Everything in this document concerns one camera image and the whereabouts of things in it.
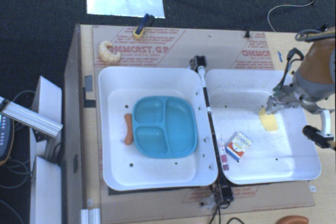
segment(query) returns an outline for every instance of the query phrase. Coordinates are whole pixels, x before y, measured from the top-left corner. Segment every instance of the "blue divided plate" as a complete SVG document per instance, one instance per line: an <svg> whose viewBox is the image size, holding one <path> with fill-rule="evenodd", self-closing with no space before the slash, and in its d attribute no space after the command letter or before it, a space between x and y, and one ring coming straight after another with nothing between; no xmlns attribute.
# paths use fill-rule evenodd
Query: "blue divided plate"
<svg viewBox="0 0 336 224"><path fill-rule="evenodd" d="M190 104L177 97L140 99L132 113L134 142L154 158L181 158L194 152L197 128Z"/></svg>

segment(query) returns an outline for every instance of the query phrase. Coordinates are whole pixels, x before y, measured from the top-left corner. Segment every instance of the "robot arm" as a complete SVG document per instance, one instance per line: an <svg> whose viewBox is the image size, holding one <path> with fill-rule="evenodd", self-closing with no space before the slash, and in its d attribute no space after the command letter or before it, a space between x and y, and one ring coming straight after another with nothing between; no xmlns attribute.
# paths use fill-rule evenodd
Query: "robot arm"
<svg viewBox="0 0 336 224"><path fill-rule="evenodd" d="M319 114L322 130L312 126L303 128L303 133L322 148L331 147L335 150L335 142L330 131L330 113L317 105L317 102L335 93L335 28L326 32L303 35L299 33L296 40L316 40L304 57L296 48L289 51L284 77L274 88L273 96L267 101L266 113L276 113L283 108L301 106L312 114ZM299 59L292 60L294 55ZM293 75L290 85L284 85L285 76L293 61L302 61Z"/></svg>

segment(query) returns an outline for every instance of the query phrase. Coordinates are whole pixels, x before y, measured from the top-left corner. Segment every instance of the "white tray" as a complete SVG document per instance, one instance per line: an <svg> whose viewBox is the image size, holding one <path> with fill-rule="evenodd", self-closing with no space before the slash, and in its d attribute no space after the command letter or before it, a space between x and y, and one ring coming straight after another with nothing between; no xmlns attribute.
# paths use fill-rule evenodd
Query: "white tray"
<svg viewBox="0 0 336 224"><path fill-rule="evenodd" d="M211 70L206 75L217 138L226 144L241 131L252 145L237 162L227 156L226 177L235 184L311 180L321 173L313 142L302 133L307 120L301 107L279 110L279 129L265 131L259 110L265 106L282 71ZM287 76L286 84L291 82Z"/></svg>
<svg viewBox="0 0 336 224"><path fill-rule="evenodd" d="M201 80L180 68L107 67L99 75L103 176L115 190L207 186L218 174ZM140 153L123 140L126 113L137 100L154 95L185 99L197 126L196 150L185 158L159 159Z"/></svg>

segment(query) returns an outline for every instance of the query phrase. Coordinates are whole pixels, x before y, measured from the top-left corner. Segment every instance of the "small box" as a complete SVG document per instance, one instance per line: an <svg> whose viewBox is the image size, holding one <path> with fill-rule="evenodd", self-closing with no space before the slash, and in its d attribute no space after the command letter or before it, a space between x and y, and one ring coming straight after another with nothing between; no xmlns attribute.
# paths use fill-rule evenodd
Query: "small box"
<svg viewBox="0 0 336 224"><path fill-rule="evenodd" d="M242 132L238 132L237 135L231 140L226 147L226 152L233 157L236 161L240 160L245 151L251 146L252 141L245 136Z"/></svg>

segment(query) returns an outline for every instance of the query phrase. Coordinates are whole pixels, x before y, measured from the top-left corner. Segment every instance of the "yellow block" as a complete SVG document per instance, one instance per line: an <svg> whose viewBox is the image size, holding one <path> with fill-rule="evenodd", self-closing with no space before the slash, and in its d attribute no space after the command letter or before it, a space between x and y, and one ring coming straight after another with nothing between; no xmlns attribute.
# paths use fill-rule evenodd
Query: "yellow block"
<svg viewBox="0 0 336 224"><path fill-rule="evenodd" d="M275 116L273 114L267 114L265 108L261 108L259 111L260 121L266 131L276 131L278 130L278 124Z"/></svg>

